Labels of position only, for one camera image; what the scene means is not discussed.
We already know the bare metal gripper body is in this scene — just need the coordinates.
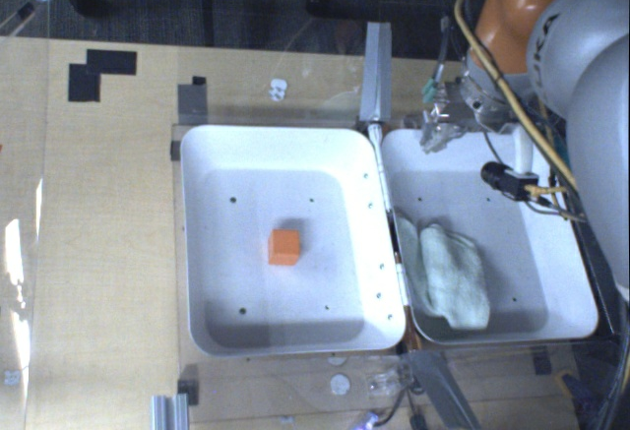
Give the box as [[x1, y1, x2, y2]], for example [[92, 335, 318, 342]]
[[426, 77, 514, 133]]

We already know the pale green folded cloth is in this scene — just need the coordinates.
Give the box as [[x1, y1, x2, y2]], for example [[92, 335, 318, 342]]
[[395, 214, 492, 332]]

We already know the white plastic tray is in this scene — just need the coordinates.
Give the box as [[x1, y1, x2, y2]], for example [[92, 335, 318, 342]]
[[381, 127, 600, 347], [178, 124, 408, 359]]

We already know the orange cube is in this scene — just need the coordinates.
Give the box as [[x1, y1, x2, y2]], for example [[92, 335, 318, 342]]
[[267, 228, 302, 268]]

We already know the black cylinder on white bracket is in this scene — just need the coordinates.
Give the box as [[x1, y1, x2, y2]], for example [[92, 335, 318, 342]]
[[480, 128, 541, 202]]

